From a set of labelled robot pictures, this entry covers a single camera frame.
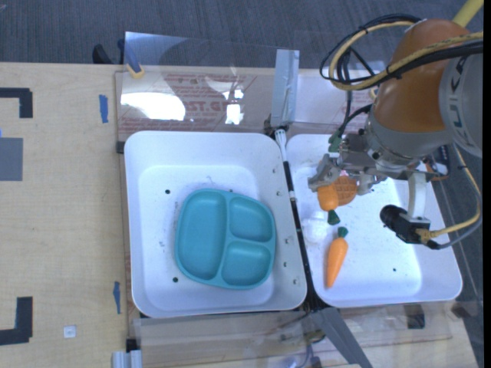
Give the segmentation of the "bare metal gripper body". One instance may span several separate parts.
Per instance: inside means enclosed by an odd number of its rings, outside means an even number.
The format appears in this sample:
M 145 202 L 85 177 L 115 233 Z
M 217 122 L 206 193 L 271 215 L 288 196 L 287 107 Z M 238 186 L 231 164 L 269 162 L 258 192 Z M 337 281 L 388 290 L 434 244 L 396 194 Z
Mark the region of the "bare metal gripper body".
M 405 156 L 384 146 L 369 133 L 349 133 L 339 145 L 336 166 L 348 173 L 404 178 L 405 173 L 417 169 L 418 158 Z

